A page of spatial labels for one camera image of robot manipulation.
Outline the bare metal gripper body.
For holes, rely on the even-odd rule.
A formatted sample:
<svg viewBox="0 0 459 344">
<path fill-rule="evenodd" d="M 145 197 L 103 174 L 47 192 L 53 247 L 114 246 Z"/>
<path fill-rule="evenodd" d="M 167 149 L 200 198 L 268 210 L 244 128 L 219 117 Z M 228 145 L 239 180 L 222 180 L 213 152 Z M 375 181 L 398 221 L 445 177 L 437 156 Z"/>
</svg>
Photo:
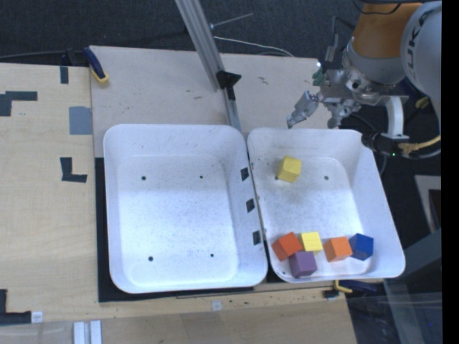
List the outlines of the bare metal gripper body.
<svg viewBox="0 0 459 344">
<path fill-rule="evenodd" d="M 318 99 L 323 103 L 353 101 L 360 105 L 383 106 L 392 98 L 408 100 L 404 85 L 405 74 L 393 64 L 372 60 L 369 64 L 355 65 L 344 60 L 338 70 L 316 72 Z"/>
</svg>

